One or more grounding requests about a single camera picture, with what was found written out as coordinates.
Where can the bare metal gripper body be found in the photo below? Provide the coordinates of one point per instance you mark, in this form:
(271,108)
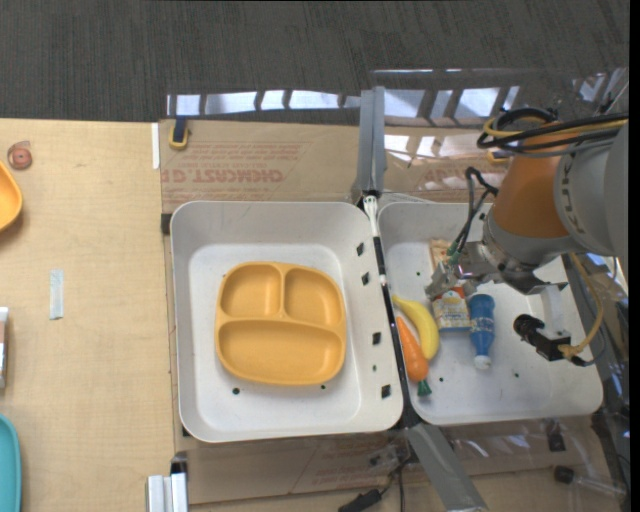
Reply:
(505,270)

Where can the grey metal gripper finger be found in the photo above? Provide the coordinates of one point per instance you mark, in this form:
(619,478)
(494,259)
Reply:
(438,281)
(468,287)

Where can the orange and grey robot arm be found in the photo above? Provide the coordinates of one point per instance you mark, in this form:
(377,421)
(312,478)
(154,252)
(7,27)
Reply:
(530,200)

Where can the blue bottle with white cap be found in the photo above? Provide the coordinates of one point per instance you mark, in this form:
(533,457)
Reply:
(482,322)

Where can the yellow banana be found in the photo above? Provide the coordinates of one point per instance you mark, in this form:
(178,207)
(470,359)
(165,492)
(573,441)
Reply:
(425,325)

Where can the orange carrot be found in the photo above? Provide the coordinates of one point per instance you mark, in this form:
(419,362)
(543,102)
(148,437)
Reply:
(414,357)

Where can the white plastic tray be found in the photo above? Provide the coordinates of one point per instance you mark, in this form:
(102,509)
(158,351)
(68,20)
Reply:
(500,395)
(280,410)

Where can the orange divided plate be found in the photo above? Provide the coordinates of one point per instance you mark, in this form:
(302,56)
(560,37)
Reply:
(280,345)

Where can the clear bottle with black cap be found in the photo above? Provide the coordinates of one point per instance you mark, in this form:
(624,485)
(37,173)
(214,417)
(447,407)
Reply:
(564,475)

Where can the brown cardboard board, red print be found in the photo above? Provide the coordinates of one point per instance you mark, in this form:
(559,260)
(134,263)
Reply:
(260,165)

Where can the teal plate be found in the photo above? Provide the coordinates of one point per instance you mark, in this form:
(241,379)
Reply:
(7,465)

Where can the black cylinder on white bracket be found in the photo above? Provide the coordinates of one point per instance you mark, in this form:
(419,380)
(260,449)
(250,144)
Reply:
(542,340)

